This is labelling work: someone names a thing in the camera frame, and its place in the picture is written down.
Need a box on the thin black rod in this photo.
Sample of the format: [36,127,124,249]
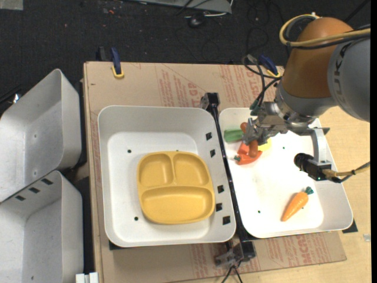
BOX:
[209,104,246,242]

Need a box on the orange carrot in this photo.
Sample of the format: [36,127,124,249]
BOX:
[280,186,315,223]

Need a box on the yellow toy block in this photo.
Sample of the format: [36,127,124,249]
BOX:
[257,137,272,153]

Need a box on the yellow divided plate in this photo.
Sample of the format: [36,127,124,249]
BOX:
[136,150,216,226]

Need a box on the green toy vegetable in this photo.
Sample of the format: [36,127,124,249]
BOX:
[223,128,246,143]

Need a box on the red-orange pepper, green stalk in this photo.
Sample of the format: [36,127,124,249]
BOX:
[233,150,263,166]

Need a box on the white plastic tray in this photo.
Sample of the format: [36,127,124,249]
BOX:
[218,107,354,239]
[97,104,237,248]

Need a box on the brown cardboard board, red print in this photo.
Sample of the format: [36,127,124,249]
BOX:
[83,61,348,283]

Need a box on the black block with thin wires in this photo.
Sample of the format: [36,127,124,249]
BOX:
[200,92,221,110]
[214,241,256,267]

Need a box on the black cylinder on white bracket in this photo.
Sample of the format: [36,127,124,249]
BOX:
[293,126,333,182]

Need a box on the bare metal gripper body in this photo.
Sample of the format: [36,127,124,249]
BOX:
[255,101,316,136]

